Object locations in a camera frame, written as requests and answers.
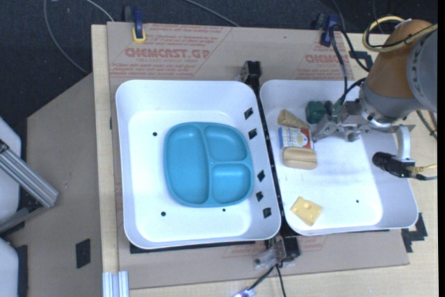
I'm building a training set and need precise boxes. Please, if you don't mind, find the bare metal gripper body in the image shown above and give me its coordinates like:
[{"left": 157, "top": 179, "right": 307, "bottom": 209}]
[{"left": 332, "top": 100, "right": 394, "bottom": 136}]

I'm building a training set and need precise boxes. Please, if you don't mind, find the green broccoli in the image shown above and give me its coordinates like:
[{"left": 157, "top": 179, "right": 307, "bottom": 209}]
[{"left": 305, "top": 99, "right": 328, "bottom": 125}]

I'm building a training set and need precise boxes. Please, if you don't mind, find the white and red carton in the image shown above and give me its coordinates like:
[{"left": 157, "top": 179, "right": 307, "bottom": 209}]
[{"left": 277, "top": 125, "right": 315, "bottom": 151}]

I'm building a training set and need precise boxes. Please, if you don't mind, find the tan bread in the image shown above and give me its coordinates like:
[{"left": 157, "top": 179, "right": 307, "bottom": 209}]
[{"left": 281, "top": 145, "right": 318, "bottom": 170}]

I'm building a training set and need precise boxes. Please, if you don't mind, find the beige pizza slice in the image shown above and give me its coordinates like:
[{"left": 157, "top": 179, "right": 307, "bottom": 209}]
[{"left": 277, "top": 109, "right": 311, "bottom": 131}]

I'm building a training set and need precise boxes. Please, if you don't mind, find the white plastic tray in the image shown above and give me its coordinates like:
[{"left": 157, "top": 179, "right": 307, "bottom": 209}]
[
  {"left": 259, "top": 79, "right": 419, "bottom": 237},
  {"left": 114, "top": 79, "right": 282, "bottom": 250}
]

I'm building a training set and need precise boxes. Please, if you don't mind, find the thin black and white rod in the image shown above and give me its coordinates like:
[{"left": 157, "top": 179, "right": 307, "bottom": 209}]
[{"left": 253, "top": 78, "right": 284, "bottom": 241}]

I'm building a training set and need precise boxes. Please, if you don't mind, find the yellow cheese wedge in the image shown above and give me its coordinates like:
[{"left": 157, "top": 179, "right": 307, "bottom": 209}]
[{"left": 289, "top": 195, "right": 324, "bottom": 227}]

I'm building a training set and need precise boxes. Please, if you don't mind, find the blue divided plate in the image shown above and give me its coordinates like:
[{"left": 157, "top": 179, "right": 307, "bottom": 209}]
[{"left": 163, "top": 121, "right": 254, "bottom": 209}]

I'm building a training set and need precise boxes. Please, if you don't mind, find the brown cardboard board red print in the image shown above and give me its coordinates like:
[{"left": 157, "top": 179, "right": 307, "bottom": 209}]
[{"left": 106, "top": 21, "right": 410, "bottom": 289}]

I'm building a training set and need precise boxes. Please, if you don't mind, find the black cylinder on white bracket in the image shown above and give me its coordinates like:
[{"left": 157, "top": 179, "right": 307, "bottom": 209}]
[{"left": 371, "top": 124, "right": 417, "bottom": 179}]

